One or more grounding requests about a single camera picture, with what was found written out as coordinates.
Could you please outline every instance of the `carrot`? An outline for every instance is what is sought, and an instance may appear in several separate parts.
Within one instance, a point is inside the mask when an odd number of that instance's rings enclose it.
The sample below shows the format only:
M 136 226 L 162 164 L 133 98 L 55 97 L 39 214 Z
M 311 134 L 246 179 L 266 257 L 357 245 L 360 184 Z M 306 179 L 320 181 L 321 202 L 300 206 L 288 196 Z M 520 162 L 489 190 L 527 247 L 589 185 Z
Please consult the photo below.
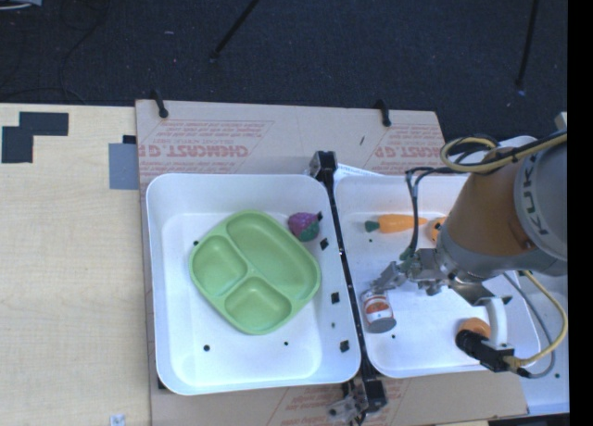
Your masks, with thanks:
M 423 225 L 428 219 L 418 218 L 418 225 Z M 367 232 L 379 229 L 383 233 L 403 232 L 414 227 L 414 216 L 406 214 L 384 214 L 377 221 L 367 220 L 364 228 Z

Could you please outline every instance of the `red and white can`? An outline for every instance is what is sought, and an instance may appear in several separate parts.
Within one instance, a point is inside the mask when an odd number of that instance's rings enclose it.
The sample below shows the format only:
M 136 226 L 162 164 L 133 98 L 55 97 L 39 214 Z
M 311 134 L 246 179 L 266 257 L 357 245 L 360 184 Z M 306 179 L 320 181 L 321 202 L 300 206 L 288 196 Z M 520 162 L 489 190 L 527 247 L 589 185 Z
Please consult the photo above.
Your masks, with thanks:
M 385 293 L 370 289 L 360 295 L 360 301 L 369 332 L 387 332 L 396 326 L 396 318 Z

